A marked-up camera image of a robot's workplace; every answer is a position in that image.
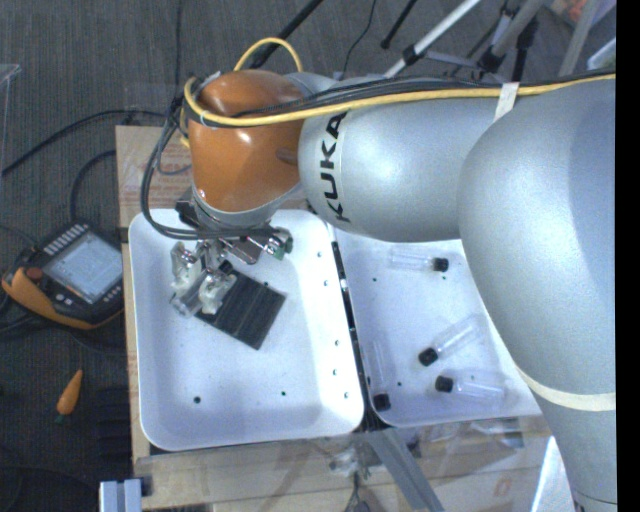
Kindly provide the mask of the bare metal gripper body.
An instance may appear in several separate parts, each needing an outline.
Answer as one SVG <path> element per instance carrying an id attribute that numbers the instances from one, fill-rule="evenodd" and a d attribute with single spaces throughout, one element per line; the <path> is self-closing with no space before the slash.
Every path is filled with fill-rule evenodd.
<path id="1" fill-rule="evenodd" d="M 212 240 L 220 252 L 250 265 L 257 263 L 263 254 L 281 259 L 281 234 L 271 225 L 277 210 L 275 201 L 230 212 L 213 208 L 199 198 L 180 198 L 175 210 L 200 240 Z"/>

